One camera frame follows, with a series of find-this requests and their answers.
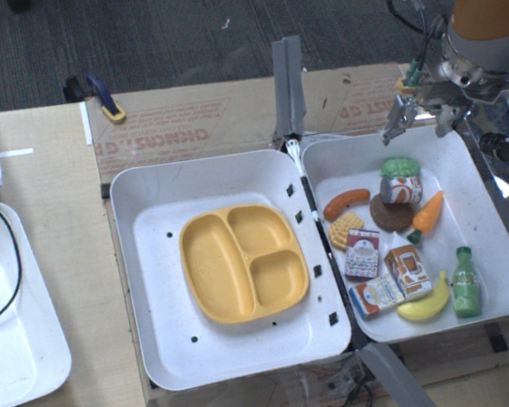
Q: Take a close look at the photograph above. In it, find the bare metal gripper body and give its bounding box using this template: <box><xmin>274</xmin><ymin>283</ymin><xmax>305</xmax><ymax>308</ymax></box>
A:
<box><xmin>410</xmin><ymin>36</ymin><xmax>509</xmax><ymax>121</ymax></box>

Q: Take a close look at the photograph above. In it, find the green broccoli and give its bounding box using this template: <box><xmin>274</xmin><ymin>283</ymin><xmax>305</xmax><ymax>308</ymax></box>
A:
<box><xmin>377</xmin><ymin>152</ymin><xmax>424</xmax><ymax>183</ymax></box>

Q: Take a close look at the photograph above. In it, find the white and orange can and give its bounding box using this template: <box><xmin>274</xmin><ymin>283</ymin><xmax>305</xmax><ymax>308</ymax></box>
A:
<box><xmin>377</xmin><ymin>170</ymin><xmax>427</xmax><ymax>210</ymax></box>

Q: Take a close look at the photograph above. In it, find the orange carrot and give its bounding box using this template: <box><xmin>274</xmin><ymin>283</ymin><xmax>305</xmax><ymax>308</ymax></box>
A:
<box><xmin>399</xmin><ymin>188</ymin><xmax>452</xmax><ymax>246</ymax></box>

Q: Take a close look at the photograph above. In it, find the orange sausage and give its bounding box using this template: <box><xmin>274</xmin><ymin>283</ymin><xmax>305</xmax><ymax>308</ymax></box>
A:
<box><xmin>320</xmin><ymin>187</ymin><xmax>375</xmax><ymax>223</ymax></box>

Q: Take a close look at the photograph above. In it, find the brown round biscuit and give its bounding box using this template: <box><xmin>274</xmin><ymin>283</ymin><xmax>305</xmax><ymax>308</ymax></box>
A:
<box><xmin>367</xmin><ymin>188</ymin><xmax>418</xmax><ymax>236</ymax></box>

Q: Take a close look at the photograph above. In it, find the white plastic tray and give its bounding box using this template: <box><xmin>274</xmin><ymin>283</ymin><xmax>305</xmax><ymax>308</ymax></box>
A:
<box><xmin>106</xmin><ymin>138</ymin><xmax>358</xmax><ymax>398</ymax></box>
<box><xmin>298</xmin><ymin>112</ymin><xmax>509</xmax><ymax>354</ymax></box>

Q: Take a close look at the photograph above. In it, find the yellow waffle biscuit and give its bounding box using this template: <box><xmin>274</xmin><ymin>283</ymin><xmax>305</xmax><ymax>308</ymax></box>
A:
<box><xmin>324</xmin><ymin>208</ymin><xmax>369</xmax><ymax>253</ymax></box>

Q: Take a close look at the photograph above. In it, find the red and pink carton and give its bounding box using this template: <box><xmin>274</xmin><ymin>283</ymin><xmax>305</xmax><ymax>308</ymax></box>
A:
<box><xmin>337</xmin><ymin>224</ymin><xmax>387</xmax><ymax>284</ymax></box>

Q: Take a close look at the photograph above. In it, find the orange and white gabled carton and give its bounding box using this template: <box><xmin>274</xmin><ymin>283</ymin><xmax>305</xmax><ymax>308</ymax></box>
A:
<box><xmin>380</xmin><ymin>226</ymin><xmax>435</xmax><ymax>305</ymax></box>

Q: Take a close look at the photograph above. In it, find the green bottle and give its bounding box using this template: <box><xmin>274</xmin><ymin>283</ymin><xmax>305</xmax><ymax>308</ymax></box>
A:
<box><xmin>444</xmin><ymin>244</ymin><xmax>487</xmax><ymax>321</ymax></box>

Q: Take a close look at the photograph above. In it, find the brown cardboard board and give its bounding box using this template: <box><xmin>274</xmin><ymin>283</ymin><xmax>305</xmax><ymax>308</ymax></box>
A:
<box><xmin>83</xmin><ymin>35</ymin><xmax>509</xmax><ymax>407</ymax></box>

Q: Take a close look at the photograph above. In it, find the white orange and blue carton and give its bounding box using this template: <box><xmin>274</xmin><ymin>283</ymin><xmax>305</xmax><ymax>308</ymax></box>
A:
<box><xmin>346</xmin><ymin>271</ymin><xmax>410</xmax><ymax>324</ymax></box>

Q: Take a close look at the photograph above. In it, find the yellow banana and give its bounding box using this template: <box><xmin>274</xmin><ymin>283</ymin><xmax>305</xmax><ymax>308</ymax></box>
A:
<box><xmin>391</xmin><ymin>268</ymin><xmax>456</xmax><ymax>326</ymax></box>

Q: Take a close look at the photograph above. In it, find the yellow divided plate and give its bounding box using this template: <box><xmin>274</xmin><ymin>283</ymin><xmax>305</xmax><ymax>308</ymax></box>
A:
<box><xmin>173</xmin><ymin>195</ymin><xmax>316</xmax><ymax>331</ymax></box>

